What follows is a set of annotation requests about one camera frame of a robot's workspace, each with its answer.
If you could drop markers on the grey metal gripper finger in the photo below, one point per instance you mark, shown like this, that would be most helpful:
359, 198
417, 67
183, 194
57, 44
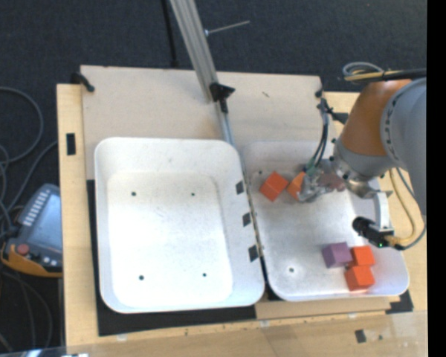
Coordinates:
307, 190

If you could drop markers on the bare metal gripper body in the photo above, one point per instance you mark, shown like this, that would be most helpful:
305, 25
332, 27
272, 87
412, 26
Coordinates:
338, 181

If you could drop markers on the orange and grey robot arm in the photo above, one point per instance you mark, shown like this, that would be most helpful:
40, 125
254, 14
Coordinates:
371, 125

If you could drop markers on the orange cube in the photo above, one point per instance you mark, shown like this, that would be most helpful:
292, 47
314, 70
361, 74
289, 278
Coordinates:
359, 278
295, 186
273, 186
363, 256

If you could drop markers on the white plastic tray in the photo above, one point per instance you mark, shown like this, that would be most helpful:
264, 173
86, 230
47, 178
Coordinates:
171, 236
304, 236

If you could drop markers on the thin black and white rod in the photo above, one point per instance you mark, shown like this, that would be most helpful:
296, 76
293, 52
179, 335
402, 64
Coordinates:
253, 214

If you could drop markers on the purple cube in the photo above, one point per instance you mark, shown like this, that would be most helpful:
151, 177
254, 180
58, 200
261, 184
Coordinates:
336, 254

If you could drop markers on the pale wood flat board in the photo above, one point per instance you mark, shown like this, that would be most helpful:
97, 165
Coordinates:
152, 102

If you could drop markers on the black cylinder on white bracket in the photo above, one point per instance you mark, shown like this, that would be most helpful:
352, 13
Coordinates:
371, 231

